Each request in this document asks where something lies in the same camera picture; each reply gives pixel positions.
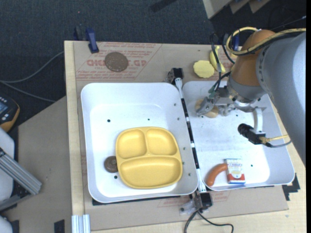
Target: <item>white tray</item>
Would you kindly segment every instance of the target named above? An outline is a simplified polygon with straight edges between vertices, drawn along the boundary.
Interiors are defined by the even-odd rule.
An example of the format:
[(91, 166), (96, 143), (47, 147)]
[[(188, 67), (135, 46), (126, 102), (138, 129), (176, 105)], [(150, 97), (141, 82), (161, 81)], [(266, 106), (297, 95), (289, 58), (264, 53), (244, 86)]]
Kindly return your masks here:
[[(191, 81), (183, 86), (202, 179), (206, 179), (214, 166), (224, 163), (224, 159), (239, 158), (242, 159), (246, 183), (228, 184), (226, 173), (222, 172), (210, 189), (221, 191), (292, 182), (294, 168), (286, 147), (269, 148), (254, 145), (239, 134), (238, 126), (241, 123), (254, 126), (253, 113), (235, 110), (228, 116), (218, 115), (216, 118), (198, 117), (195, 114), (195, 103), (208, 95), (208, 90), (214, 83), (214, 81)], [(266, 108), (262, 113), (263, 131), (266, 136), (282, 135), (268, 95), (264, 95), (259, 102), (252, 105), (256, 106)], [(274, 145), (282, 143), (283, 140), (273, 142)]]
[[(88, 189), (102, 203), (190, 194), (198, 186), (188, 128), (176, 87), (168, 83), (90, 83), (81, 92)], [(134, 189), (104, 168), (117, 136), (134, 127), (162, 127), (176, 138), (183, 174), (170, 186)]]

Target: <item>yellow plate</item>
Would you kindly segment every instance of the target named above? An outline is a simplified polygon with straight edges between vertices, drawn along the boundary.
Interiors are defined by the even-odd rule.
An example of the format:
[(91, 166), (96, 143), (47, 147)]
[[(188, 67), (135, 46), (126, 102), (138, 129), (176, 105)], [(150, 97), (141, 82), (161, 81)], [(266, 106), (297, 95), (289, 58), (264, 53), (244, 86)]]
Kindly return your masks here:
[(175, 137), (159, 127), (125, 130), (116, 141), (117, 166), (122, 181), (132, 188), (160, 188), (182, 176)]

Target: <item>brown round object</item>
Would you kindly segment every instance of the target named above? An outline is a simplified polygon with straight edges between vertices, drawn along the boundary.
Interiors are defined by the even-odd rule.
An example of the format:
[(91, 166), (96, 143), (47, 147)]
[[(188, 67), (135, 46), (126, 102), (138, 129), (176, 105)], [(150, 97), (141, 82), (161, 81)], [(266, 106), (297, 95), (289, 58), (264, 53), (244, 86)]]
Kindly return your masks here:
[(104, 161), (104, 168), (109, 173), (116, 173), (118, 171), (117, 158), (115, 156), (109, 156)]
[(105, 57), (106, 67), (114, 72), (122, 72), (128, 66), (127, 58), (120, 52), (111, 52)]

